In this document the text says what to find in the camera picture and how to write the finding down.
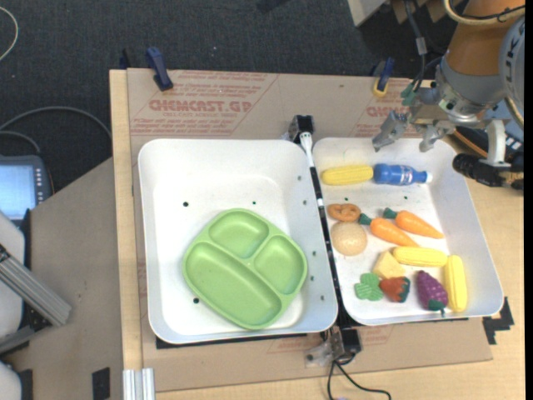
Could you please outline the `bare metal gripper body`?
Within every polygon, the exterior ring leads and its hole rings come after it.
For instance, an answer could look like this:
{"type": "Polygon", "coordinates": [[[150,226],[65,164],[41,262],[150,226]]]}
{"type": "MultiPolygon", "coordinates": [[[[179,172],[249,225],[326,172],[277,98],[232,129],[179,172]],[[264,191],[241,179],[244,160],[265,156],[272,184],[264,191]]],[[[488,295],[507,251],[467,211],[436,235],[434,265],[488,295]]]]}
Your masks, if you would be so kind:
{"type": "Polygon", "coordinates": [[[410,105],[409,121],[420,128],[451,133],[458,127],[482,127],[482,116],[482,106],[448,87],[421,87],[410,105]]]}

